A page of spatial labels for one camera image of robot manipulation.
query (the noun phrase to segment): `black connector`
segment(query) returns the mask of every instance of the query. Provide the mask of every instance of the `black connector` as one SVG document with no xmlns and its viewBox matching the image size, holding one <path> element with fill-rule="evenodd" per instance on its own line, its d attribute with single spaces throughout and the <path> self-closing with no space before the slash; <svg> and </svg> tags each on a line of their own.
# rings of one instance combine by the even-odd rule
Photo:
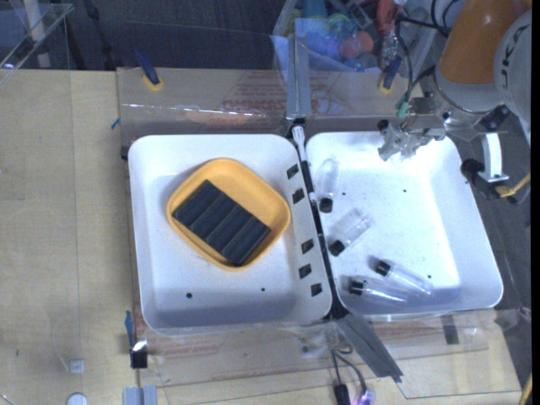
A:
<svg viewBox="0 0 540 405">
<path fill-rule="evenodd" d="M 334 386 L 334 396 L 336 397 L 337 405 L 351 405 L 348 388 L 344 384 Z"/>
</svg>

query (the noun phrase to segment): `yellow bowl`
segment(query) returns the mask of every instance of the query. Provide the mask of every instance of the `yellow bowl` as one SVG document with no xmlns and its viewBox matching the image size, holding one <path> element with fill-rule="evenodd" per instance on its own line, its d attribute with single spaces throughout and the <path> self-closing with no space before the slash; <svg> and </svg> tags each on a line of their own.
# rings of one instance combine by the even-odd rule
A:
<svg viewBox="0 0 540 405">
<path fill-rule="evenodd" d="M 235 267 L 203 239 L 173 217 L 173 213 L 197 189 L 209 181 L 245 210 L 263 222 L 270 232 L 240 266 Z M 193 249 L 212 264 L 230 272 L 241 272 L 260 260 L 283 235 L 290 224 L 289 205 L 261 177 L 233 159 L 213 159 L 191 174 L 170 196 L 166 215 L 170 226 Z"/>
</svg>

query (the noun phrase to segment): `bottle cap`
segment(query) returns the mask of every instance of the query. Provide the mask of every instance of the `bottle cap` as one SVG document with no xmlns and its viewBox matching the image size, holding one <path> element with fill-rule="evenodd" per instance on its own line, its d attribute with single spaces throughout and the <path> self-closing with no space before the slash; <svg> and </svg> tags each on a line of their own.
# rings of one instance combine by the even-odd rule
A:
<svg viewBox="0 0 540 405">
<path fill-rule="evenodd" d="M 375 271 L 379 273 L 382 276 L 386 276 L 388 272 L 390 272 L 390 268 L 392 266 L 384 261 L 377 262 L 377 265 L 375 266 Z"/>
<path fill-rule="evenodd" d="M 345 250 L 345 245 L 341 241 L 336 240 L 330 245 L 329 249 L 330 253 L 337 257 L 341 252 Z"/>
<path fill-rule="evenodd" d="M 319 202 L 319 209 L 323 213 L 330 213 L 332 211 L 333 200 L 331 198 L 323 198 Z"/>
<path fill-rule="evenodd" d="M 358 280 L 351 281 L 351 284 L 348 286 L 348 291 L 350 294 L 362 295 L 364 292 L 364 282 Z"/>
</svg>

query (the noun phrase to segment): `hole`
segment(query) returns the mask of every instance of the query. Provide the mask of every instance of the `hole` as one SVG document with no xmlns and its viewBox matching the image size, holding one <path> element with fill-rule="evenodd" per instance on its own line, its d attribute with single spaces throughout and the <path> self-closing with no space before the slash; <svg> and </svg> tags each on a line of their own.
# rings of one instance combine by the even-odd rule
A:
<svg viewBox="0 0 540 405">
<path fill-rule="evenodd" d="M 315 244 L 313 243 L 313 239 L 309 239 L 308 241 L 305 241 L 304 243 L 302 243 L 302 254 L 305 254 L 314 245 Z"/>
<path fill-rule="evenodd" d="M 311 273 L 311 264 L 305 264 L 304 266 L 298 269 L 298 274 L 300 275 L 300 279 L 305 278 L 310 273 Z"/>
<path fill-rule="evenodd" d="M 314 283 L 313 285 L 311 285 L 311 297 L 315 297 L 321 292 L 322 292 L 322 285 L 320 283 Z"/>
<path fill-rule="evenodd" d="M 294 164 L 287 170 L 287 178 L 290 180 L 299 171 L 298 165 Z"/>
<path fill-rule="evenodd" d="M 298 201 L 303 199 L 305 197 L 304 190 L 298 189 L 295 193 L 293 193 L 293 204 L 296 204 Z"/>
</svg>

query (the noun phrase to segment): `plastic bottle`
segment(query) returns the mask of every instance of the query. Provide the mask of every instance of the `plastic bottle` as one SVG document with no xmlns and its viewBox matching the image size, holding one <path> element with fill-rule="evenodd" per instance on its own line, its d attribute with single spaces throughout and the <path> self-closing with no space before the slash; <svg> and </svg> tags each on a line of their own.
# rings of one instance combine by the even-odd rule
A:
<svg viewBox="0 0 540 405">
<path fill-rule="evenodd" d="M 353 279 L 348 286 L 348 291 L 350 294 L 361 296 L 366 301 L 379 304 L 403 305 L 409 299 L 406 291 L 375 279 Z"/>
<path fill-rule="evenodd" d="M 336 240 L 328 247 L 330 253 L 337 257 L 356 243 L 369 228 L 370 221 L 359 210 L 353 210 L 336 224 Z"/>
<path fill-rule="evenodd" d="M 323 213 L 330 213 L 339 186 L 339 162 L 334 158 L 326 159 L 319 172 L 319 181 L 316 187 L 317 197 L 320 200 L 319 209 Z"/>
<path fill-rule="evenodd" d="M 391 261 L 377 261 L 375 271 L 397 286 L 414 290 L 422 295 L 430 295 L 433 284 L 404 266 Z"/>
</svg>

